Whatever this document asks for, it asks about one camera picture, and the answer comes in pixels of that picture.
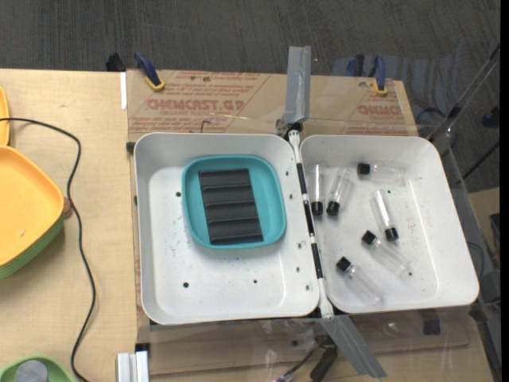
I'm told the teal plate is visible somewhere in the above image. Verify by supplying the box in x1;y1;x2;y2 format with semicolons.
181;154;288;251

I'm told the black ribbed rack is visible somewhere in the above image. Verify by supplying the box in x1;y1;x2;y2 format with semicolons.
197;168;265;246

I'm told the thin black and white rod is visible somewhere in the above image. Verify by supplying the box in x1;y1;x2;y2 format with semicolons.
287;130;336;320

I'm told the clear bottle with black cap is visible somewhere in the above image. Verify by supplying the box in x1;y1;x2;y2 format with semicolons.
356;162;408;187
368;189;400;243
309;164;325;217
325;167;356;217
335;255;386;306
360;229;415;279

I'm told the brown cardboard board red print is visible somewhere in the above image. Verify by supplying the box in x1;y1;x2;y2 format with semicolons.
125;68;472;376

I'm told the white plastic tray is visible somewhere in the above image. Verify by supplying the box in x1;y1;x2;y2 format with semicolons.
298;134;480;315
133;132;321;326

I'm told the green plate stack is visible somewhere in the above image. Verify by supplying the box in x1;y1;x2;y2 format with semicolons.
0;212;66;280

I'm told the yellow plate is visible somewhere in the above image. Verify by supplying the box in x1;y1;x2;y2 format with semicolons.
0;145;66;268

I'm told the grey metal can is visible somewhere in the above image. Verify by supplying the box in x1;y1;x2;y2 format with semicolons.
14;359;50;382

